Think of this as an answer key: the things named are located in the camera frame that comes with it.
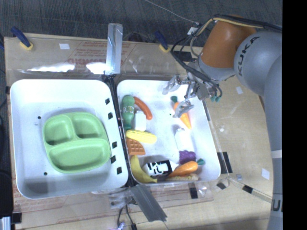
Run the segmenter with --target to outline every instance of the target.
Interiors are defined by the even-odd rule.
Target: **yellow clamp tip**
[[[167,49],[165,49],[162,44],[159,45],[159,48],[164,52],[164,53],[167,53],[169,52],[170,48],[168,47]]]
[[[27,47],[26,45],[24,45],[22,42],[19,42],[19,45],[21,47],[23,47],[25,50],[31,50],[33,48],[33,44],[30,42],[30,46]]]

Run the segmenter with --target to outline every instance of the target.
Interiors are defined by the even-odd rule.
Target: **dark floor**
[[[136,32],[154,42],[154,32],[159,30],[173,44],[195,23],[204,23],[215,14],[282,25],[283,0],[0,0],[0,33],[12,36],[10,28],[16,26],[27,33],[106,39],[108,24],[120,23],[124,40]],[[204,40],[194,45],[202,46]],[[0,52],[0,218],[12,210],[5,87],[4,54]]]

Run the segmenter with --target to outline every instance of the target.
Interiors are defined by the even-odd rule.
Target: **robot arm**
[[[189,98],[211,98],[219,101],[222,90],[219,83],[236,76],[245,87],[264,99],[264,109],[273,163],[273,197],[268,230],[283,229],[283,175],[282,175],[282,33],[281,28],[261,24],[242,24],[245,19],[233,16],[212,18],[218,20],[212,29],[197,61],[186,65],[173,52],[174,58],[187,70],[190,81],[184,110],[176,110],[181,116]],[[270,28],[277,32],[259,31],[254,27]],[[173,78],[165,92],[182,84]]]

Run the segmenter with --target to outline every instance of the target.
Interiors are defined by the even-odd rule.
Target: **yellow corn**
[[[154,144],[157,141],[157,136],[152,133],[140,130],[129,129],[126,131],[126,137],[137,140],[139,142]]]

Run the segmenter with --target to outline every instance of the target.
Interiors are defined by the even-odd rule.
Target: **green bottle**
[[[134,98],[131,95],[126,95],[123,98],[122,116],[124,119],[124,129],[132,129],[131,121],[134,118]]]

